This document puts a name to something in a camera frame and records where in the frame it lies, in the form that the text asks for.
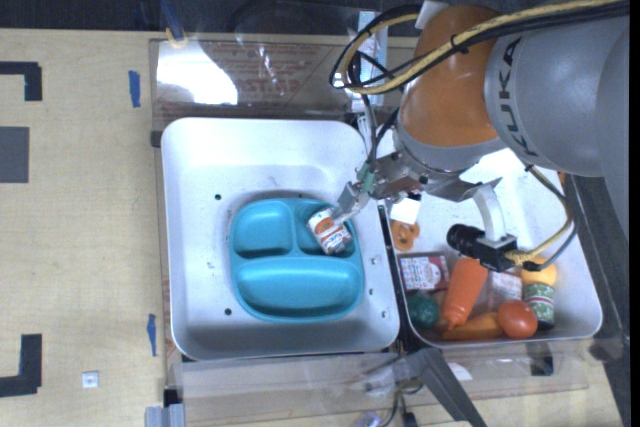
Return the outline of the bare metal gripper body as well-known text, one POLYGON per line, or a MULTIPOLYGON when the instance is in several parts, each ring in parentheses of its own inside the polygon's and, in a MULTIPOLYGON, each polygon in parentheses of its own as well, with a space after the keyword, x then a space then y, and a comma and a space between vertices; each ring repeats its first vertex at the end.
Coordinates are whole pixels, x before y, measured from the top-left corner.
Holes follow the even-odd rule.
POLYGON ((463 182, 459 172, 436 170, 408 153, 394 151, 373 164, 370 196, 375 199, 399 200, 424 192, 432 196, 461 201, 463 182))

